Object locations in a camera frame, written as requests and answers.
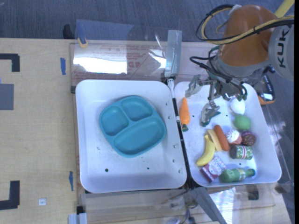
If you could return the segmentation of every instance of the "black tape mark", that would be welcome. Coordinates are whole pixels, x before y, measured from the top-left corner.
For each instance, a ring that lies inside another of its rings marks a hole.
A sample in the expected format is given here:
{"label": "black tape mark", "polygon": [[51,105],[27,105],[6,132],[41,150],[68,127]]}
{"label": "black tape mark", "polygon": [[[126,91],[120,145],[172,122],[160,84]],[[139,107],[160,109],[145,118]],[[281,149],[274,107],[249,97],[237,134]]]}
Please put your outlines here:
{"label": "black tape mark", "polygon": [[20,181],[10,181],[9,199],[0,201],[0,210],[16,209],[20,205]]}
{"label": "black tape mark", "polygon": [[2,53],[0,60],[11,60],[11,71],[20,72],[20,56],[15,53]]}

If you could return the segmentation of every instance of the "toy carrot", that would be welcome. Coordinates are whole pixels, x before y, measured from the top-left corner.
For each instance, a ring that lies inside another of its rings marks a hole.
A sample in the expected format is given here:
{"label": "toy carrot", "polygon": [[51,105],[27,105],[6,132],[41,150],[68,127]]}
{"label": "toy carrot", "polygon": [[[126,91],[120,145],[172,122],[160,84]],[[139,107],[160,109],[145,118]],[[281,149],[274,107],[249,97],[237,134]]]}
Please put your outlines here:
{"label": "toy carrot", "polygon": [[182,130],[185,132],[188,130],[187,124],[190,123],[190,113],[186,97],[183,98],[182,106],[179,111],[179,117],[182,124]]}

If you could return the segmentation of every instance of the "divided plate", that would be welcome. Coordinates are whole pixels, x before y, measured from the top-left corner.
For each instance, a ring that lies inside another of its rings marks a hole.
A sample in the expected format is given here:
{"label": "divided plate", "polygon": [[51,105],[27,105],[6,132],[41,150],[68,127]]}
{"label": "divided plate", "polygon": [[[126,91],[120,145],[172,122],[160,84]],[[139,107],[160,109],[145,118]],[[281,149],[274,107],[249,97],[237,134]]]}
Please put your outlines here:
{"label": "divided plate", "polygon": [[118,154],[136,157],[160,143],[166,127],[155,109],[142,97],[128,96],[100,114],[104,136]]}

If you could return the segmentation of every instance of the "white tray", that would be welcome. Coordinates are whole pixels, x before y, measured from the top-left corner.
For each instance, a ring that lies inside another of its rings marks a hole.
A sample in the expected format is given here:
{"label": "white tray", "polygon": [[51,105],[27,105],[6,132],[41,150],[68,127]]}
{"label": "white tray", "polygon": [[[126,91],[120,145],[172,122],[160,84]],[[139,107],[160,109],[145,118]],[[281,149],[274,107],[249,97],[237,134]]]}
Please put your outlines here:
{"label": "white tray", "polygon": [[[163,119],[167,134],[154,148],[123,157],[111,147],[99,126],[101,111],[116,100],[137,95]],[[84,80],[76,87],[80,179],[92,193],[174,189],[187,174],[169,88],[158,81]]]}
{"label": "white tray", "polygon": [[[175,86],[175,95],[177,106],[180,109],[185,91],[188,89],[189,82],[180,82]],[[193,180],[204,187],[219,187],[228,185],[256,184],[276,182],[281,176],[281,167],[275,148],[272,144],[268,127],[263,115],[262,108],[258,101],[256,91],[248,84],[244,84],[247,89],[248,97],[245,101],[245,115],[250,119],[250,130],[256,134],[256,143],[253,145],[253,158],[251,160],[234,160],[229,157],[225,151],[215,152],[228,168],[253,168],[256,170],[254,177],[246,178],[242,182],[223,183],[219,179],[209,182],[199,171],[200,167],[196,166],[196,160],[204,153],[205,140],[204,134],[207,129],[212,129],[216,124],[220,125],[224,133],[230,129],[236,129],[233,125],[234,113],[230,108],[230,101],[222,97],[215,99],[215,103],[220,106],[221,114],[211,118],[206,127],[199,125],[201,110],[208,102],[209,85],[205,85],[201,90],[187,98],[190,111],[191,121],[188,125],[189,130],[183,132],[185,147]]]}

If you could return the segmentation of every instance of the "toy banana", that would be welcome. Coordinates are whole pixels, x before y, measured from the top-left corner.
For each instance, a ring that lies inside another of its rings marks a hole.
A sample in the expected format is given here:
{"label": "toy banana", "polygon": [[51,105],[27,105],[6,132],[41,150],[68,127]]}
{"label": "toy banana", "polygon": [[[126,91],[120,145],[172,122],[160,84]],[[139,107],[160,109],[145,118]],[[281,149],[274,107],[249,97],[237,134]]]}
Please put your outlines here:
{"label": "toy banana", "polygon": [[217,134],[215,133],[215,131],[213,129],[207,129],[207,132],[209,133],[209,135],[211,137],[211,140],[215,145],[216,151],[221,151],[222,147],[221,147],[221,144],[219,142],[219,139],[218,139]]}
{"label": "toy banana", "polygon": [[197,161],[196,161],[197,166],[204,166],[204,165],[208,164],[214,157],[215,145],[209,139],[207,134],[205,135],[205,139],[206,139],[205,152],[199,159],[197,159]]}

